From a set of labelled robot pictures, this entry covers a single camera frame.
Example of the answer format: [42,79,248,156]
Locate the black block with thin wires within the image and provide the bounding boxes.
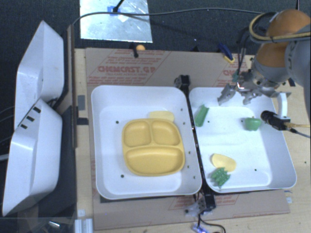
[174,74,191,90]
[198,193,217,214]

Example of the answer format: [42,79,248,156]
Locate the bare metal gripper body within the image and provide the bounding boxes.
[237,72,280,97]

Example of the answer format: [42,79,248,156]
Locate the black cylinder on white bracket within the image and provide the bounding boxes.
[260,92,292,131]

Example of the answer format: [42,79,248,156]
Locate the yellow divided plate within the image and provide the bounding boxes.
[121,118,186,177]

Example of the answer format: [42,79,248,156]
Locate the green toy bell pepper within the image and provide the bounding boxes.
[243,116,262,132]

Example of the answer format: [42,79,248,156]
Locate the white plastic tray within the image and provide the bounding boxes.
[189,86,298,194]
[90,84,203,200]

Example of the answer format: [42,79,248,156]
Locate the green toy celery stick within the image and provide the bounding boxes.
[194,104,210,128]

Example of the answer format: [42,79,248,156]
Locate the thin black rod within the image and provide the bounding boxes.
[182,86,210,197]

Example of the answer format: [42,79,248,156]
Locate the brown cardboard board red print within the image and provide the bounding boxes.
[85,48,291,231]

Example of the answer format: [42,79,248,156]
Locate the green toy pea pods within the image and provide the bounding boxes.
[210,167,231,187]

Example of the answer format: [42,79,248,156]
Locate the pale yellow flat toy food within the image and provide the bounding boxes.
[148,110,175,122]

